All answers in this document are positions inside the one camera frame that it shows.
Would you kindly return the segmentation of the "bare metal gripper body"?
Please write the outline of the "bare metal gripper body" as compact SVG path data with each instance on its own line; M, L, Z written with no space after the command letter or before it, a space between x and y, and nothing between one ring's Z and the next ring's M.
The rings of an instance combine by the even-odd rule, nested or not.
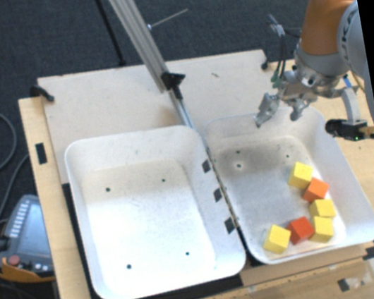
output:
M296 67L275 78L279 99L289 106L307 104L318 97L335 98L341 76L327 76L309 67Z

